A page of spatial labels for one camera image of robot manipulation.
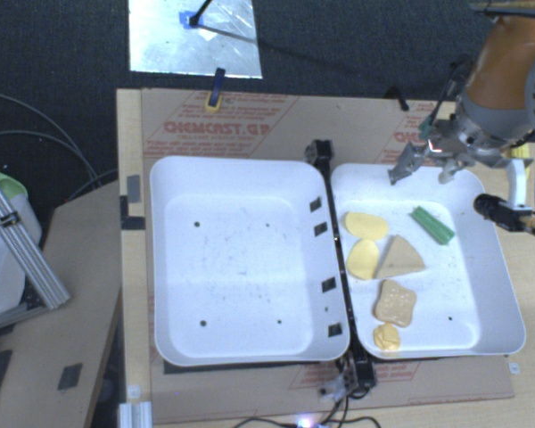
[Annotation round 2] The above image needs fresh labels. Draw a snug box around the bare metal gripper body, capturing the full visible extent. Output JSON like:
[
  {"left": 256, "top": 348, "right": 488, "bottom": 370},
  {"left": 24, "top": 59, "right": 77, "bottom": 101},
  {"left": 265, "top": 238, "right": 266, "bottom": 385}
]
[{"left": 421, "top": 119, "right": 514, "bottom": 169}]

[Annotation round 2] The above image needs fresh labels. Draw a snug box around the green celery stick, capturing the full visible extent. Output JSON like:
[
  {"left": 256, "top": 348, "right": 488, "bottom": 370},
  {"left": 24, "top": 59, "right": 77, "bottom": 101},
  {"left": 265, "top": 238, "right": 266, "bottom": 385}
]
[{"left": 410, "top": 205, "right": 456, "bottom": 246}]

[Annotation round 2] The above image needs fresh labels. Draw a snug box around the yellow potato chip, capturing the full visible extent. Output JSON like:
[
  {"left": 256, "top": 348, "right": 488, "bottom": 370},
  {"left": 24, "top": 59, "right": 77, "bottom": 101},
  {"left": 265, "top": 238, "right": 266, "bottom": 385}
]
[
  {"left": 345, "top": 238, "right": 381, "bottom": 281},
  {"left": 342, "top": 210, "right": 390, "bottom": 242}
]

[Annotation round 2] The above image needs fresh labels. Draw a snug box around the tan triangular bread slice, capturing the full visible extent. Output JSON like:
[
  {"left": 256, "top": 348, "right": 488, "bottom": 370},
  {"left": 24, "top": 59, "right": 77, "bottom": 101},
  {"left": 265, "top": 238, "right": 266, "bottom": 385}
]
[{"left": 374, "top": 234, "right": 426, "bottom": 280}]

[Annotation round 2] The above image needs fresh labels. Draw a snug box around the thin black rod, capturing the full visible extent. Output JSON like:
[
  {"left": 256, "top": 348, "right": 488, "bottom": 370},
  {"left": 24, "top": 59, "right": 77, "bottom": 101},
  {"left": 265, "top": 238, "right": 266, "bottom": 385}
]
[{"left": 317, "top": 158, "right": 367, "bottom": 374}]

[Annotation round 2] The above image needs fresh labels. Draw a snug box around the white plastic tray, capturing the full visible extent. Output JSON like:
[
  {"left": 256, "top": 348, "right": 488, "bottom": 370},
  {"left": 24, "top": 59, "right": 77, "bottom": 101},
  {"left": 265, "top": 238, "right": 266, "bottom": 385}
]
[
  {"left": 148, "top": 154, "right": 352, "bottom": 368},
  {"left": 329, "top": 162, "right": 528, "bottom": 360}
]

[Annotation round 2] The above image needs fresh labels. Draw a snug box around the tan square cracker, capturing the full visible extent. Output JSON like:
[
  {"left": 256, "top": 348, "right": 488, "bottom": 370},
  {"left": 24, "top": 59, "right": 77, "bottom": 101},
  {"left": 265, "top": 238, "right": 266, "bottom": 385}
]
[{"left": 373, "top": 278, "right": 417, "bottom": 328}]

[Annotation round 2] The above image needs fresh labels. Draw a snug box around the brown cardboard board red print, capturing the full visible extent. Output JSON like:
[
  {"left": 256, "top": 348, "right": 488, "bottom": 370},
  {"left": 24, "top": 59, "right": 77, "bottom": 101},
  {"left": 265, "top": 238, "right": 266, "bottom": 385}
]
[{"left": 140, "top": 87, "right": 516, "bottom": 425}]

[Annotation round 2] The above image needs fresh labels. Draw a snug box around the small yellow pasta piece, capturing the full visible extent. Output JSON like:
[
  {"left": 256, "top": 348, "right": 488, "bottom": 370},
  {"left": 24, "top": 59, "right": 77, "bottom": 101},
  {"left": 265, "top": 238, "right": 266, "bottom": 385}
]
[{"left": 373, "top": 322, "right": 402, "bottom": 353}]

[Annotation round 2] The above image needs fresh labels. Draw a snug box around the black cylinder on white bracket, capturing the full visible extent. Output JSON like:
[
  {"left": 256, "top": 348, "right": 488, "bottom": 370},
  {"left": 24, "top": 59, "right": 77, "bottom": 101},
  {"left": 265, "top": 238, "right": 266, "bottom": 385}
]
[{"left": 473, "top": 156, "right": 535, "bottom": 234}]

